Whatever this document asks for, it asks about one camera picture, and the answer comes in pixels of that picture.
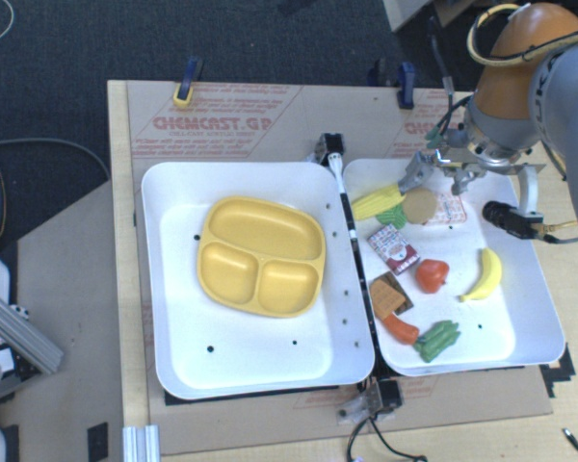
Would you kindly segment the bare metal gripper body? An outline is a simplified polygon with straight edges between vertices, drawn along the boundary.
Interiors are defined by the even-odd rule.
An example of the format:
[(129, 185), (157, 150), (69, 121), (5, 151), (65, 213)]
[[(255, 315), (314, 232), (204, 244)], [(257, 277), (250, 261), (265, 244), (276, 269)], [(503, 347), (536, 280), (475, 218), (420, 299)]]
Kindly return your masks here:
[(480, 130), (448, 130), (436, 135), (432, 148), (447, 167), (484, 170), (507, 168), (516, 161), (516, 152), (486, 137)]

